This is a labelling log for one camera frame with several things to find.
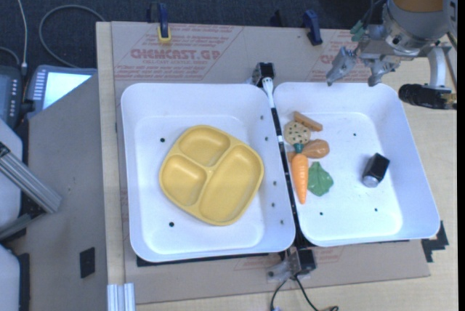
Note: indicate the thin black and white rod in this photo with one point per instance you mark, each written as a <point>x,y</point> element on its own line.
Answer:
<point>279,128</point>

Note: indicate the black can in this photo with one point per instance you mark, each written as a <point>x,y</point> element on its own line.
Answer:
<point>376,169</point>

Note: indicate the yellow divided plate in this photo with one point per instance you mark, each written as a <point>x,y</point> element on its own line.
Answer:
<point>212,175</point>

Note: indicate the orange wafer biscuit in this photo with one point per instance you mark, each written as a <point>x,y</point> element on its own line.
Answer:
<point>309,122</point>

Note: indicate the orange carrot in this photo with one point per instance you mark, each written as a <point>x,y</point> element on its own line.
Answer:
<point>301,175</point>

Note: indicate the black cylinder on white bracket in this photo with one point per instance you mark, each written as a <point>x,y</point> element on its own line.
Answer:
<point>430,89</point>

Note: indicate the brown bread roll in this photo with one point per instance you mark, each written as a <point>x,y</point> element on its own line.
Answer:
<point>316,149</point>

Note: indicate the brown cardboard board red print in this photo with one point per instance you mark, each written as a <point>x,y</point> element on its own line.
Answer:
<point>203,51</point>

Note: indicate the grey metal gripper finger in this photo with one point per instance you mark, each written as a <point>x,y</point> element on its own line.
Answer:
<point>339,68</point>
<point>378,75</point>

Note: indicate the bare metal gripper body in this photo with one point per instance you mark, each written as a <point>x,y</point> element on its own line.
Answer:
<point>387,46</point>

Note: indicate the white plastic tray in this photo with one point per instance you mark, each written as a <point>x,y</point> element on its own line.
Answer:
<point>145,157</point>
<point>363,211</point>

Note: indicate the green lettuce leaf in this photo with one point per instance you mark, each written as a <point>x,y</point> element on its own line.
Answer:
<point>320,183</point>

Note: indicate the tan chocolate chip biscuit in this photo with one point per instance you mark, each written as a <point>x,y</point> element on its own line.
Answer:
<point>296,131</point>

